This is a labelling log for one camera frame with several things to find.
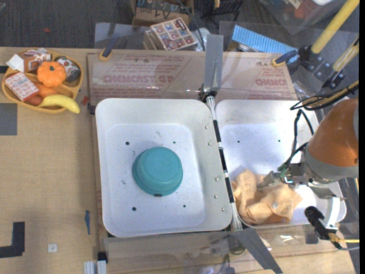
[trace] teal bowl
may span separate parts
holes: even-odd
[[[142,152],[133,164],[137,185],[153,196],[174,193],[183,180],[180,158],[171,149],[154,147]]]

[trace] crumpled cloth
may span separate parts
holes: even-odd
[[[264,175],[257,175],[248,169],[232,181],[233,196],[237,211],[248,224],[289,222],[293,211],[302,200],[300,194],[287,184],[257,189]]]

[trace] wooden table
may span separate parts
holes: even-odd
[[[23,49],[0,47],[0,66]],[[85,70],[76,98],[81,113],[51,115],[18,106],[17,134],[0,135],[0,247],[11,245],[13,222],[25,222],[25,251],[22,256],[0,259],[0,273],[80,274],[84,262],[95,261],[100,249],[94,116],[81,103],[88,95],[86,56],[97,50],[54,50],[76,59]],[[2,92],[0,103],[10,103]],[[90,234],[84,220],[86,211],[90,212]],[[57,251],[49,253],[49,244],[57,244]],[[276,261],[284,273],[355,273],[345,251],[280,257]],[[260,269],[256,261],[235,263],[234,267],[241,273],[253,263]],[[172,272],[184,270],[156,271]]]

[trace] blue ridged object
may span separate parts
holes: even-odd
[[[145,150],[136,158],[132,169],[137,185],[153,196],[174,193],[183,180],[180,158],[165,147]]]
[[[297,51],[298,49],[288,46],[284,43],[276,41],[275,39],[268,38],[264,35],[255,33],[254,31],[245,29],[244,27],[235,25],[231,41],[243,44],[251,49],[258,50],[264,53],[280,53],[286,54],[291,51]],[[289,60],[289,63],[293,63],[297,60],[298,56],[294,56]]]

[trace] banana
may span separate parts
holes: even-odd
[[[80,107],[72,98],[63,94],[53,94],[46,96],[38,107],[60,106],[75,114],[80,113]]]

